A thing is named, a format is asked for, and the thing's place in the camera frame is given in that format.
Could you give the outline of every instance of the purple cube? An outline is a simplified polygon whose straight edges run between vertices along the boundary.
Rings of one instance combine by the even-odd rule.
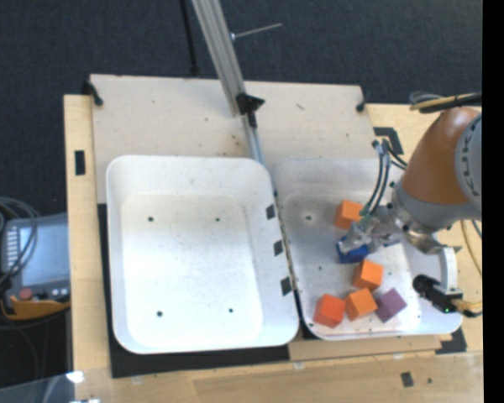
[[[395,288],[392,288],[377,300],[377,310],[375,314],[383,322],[389,321],[397,313],[407,307],[407,303],[402,299]]]

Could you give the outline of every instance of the wooden table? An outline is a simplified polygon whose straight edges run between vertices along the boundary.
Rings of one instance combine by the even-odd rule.
[[[268,83],[253,86],[265,85],[279,86]],[[325,113],[331,112],[332,103],[319,103],[318,106]],[[113,402],[483,401],[482,317],[463,320],[466,352],[436,354],[436,350],[452,339],[450,335],[342,343],[304,341],[297,336],[289,344],[291,360],[288,362],[113,379],[97,219],[92,108],[89,96],[64,97],[72,354],[74,369],[84,372],[86,377],[77,386],[78,399],[96,397]],[[437,117],[436,114],[412,113],[404,105],[381,104],[368,104],[365,116],[370,118],[373,127],[392,127],[397,131],[405,157],[410,156],[424,131]],[[78,151],[84,154],[84,172],[76,168]],[[464,247],[458,253],[458,284],[466,300],[481,300],[481,240],[474,229],[466,227],[464,231],[458,223],[439,237],[443,243]],[[412,385],[404,384],[407,375]]]

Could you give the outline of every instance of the cube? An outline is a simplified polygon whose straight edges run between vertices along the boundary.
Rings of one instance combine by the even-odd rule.
[[[350,321],[361,318],[377,309],[377,304],[368,288],[357,290],[345,297],[345,311]]]
[[[354,268],[353,286],[375,290],[383,281],[383,266],[368,259],[362,260]]]
[[[324,326],[334,328],[342,322],[345,313],[345,300],[330,294],[323,294],[316,303],[313,320]]]
[[[336,250],[338,251],[339,262],[342,264],[360,263],[370,253],[367,245],[362,245],[359,248],[351,249],[347,254],[344,254],[340,248],[340,244],[345,240],[343,236],[338,243],[336,243]]]
[[[375,314],[383,322],[390,321],[395,315],[407,307],[407,303],[395,288],[387,291],[381,297],[377,298],[375,302],[377,303]]]
[[[334,225],[338,228],[349,230],[353,222],[360,221],[360,211],[363,205],[351,200],[342,200],[336,208]]]

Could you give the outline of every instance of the dark gray floor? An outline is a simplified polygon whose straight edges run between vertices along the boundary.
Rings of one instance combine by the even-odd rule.
[[[283,23],[236,43],[246,80],[357,84],[386,103],[407,103],[417,90],[481,91],[483,0],[221,3],[235,33]],[[201,76],[214,78],[191,19]],[[178,0],[0,0],[0,196],[65,211],[62,97],[91,73],[188,76],[189,66]],[[61,344],[58,333],[50,340]],[[11,383],[32,369],[14,334],[0,333]],[[52,373],[62,368],[56,358]]]

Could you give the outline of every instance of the aluminum rail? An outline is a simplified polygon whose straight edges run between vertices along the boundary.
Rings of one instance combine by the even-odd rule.
[[[200,22],[218,78],[222,82],[230,110],[235,116],[241,115],[237,96],[246,94],[246,89],[244,88],[243,75],[239,68],[231,33],[229,33],[220,1],[192,0],[192,6]],[[265,159],[256,127],[250,125],[247,117],[242,117],[242,119],[250,154],[252,158],[264,165]]]

